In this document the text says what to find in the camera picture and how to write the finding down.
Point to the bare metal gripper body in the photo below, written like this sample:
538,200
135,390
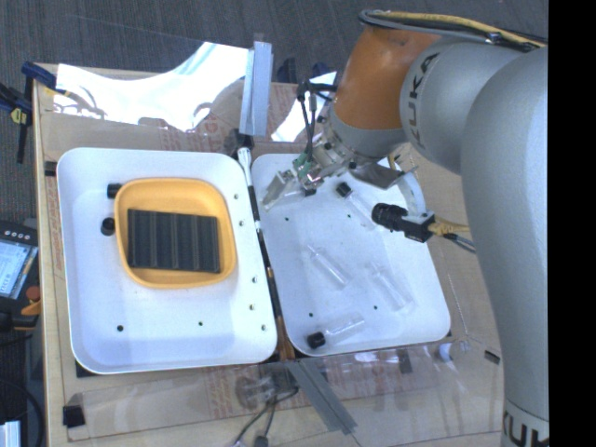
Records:
333,154

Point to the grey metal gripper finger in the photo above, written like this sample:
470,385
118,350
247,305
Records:
298,193
278,189

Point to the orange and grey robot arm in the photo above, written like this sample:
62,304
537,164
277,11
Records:
503,166

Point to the clear plastic bottle black cap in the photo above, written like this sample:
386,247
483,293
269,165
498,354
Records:
344,189
316,340

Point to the white plastic tray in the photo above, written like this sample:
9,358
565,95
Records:
158,324
326,231

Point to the thin black and white rod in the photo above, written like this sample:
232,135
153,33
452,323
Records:
261,245

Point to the black ribbed rectangular block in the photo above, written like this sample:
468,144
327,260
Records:
172,240

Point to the yellow bowl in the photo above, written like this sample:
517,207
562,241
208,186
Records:
139,277

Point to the brown cardboard board red print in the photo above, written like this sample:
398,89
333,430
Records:
465,268

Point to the black cylinder on white bracket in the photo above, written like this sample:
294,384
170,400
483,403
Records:
419,226

